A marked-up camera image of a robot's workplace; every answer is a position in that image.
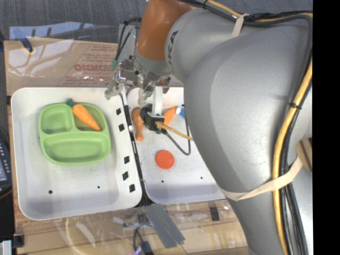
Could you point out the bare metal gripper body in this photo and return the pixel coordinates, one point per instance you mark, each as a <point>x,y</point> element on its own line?
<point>132,76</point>

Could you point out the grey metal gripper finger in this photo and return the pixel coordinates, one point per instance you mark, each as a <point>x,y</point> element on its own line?
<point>111,90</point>
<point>144,94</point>

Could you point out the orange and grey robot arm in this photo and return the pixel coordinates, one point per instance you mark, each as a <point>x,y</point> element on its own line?
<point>239,102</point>

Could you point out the orange carrot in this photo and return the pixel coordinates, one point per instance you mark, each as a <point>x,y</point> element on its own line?
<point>85,115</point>
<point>170,115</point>

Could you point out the brown cardboard board red print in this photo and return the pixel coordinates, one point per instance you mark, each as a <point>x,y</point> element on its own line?
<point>66,60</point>

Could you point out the green divided plate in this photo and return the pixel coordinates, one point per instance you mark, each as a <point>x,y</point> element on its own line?
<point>74,147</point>

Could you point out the orange round disc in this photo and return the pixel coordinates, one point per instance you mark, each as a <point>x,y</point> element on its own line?
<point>165,159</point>

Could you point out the white plastic tray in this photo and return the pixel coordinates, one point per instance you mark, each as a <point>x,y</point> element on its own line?
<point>183,179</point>
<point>74,187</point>

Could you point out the black cylinder on white bracket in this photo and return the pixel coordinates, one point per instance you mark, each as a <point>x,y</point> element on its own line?
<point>151,119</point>

